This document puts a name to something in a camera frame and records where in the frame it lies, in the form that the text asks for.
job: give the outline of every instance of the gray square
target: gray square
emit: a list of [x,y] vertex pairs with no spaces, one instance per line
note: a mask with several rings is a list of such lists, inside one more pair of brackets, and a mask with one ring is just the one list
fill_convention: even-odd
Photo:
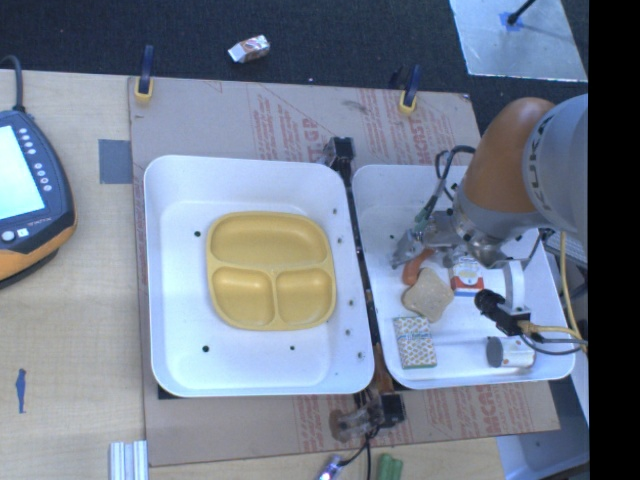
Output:
[[586,82],[560,0],[449,0],[467,71],[472,75]]

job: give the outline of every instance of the cardboard sheet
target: cardboard sheet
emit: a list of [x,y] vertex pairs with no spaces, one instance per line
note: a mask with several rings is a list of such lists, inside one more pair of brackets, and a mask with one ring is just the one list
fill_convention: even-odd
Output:
[[[329,415],[352,412],[351,395],[186,399],[158,388],[150,366],[142,179],[167,154],[313,162],[331,137],[352,137],[354,170],[366,164],[432,164],[455,144],[480,138],[463,94],[418,93],[415,112],[397,110],[400,91],[205,80],[155,79],[148,103],[129,80],[131,148],[151,466],[353,449],[333,438]],[[464,155],[456,162],[467,161]],[[374,446],[556,430],[547,382],[403,391],[407,419]]]

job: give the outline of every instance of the wooden table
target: wooden table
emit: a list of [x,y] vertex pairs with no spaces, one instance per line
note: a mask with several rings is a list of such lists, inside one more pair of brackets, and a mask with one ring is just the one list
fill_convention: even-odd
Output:
[[[132,186],[101,184],[98,157],[101,139],[129,140],[127,77],[25,71],[24,84],[79,223],[51,263],[0,291],[0,478],[105,480],[110,443],[145,439]],[[1,70],[0,109],[14,104],[14,73]],[[493,438],[374,448],[374,466],[382,453],[404,462],[403,480],[504,477]],[[151,468],[149,478],[312,479],[328,458]],[[340,478],[366,478],[365,454]]]

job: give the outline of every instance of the yellow bowl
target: yellow bowl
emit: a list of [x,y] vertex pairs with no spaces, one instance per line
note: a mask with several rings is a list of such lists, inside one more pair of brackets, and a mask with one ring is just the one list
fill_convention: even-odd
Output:
[[213,306],[229,325],[251,330],[308,329],[336,302],[333,256],[318,224],[297,214],[236,212],[207,234]]

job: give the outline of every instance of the green object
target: green object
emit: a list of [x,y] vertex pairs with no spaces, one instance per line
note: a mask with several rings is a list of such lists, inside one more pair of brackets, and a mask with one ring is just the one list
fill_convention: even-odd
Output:
[[400,480],[402,466],[401,460],[394,459],[388,453],[383,453],[378,461],[377,480]]

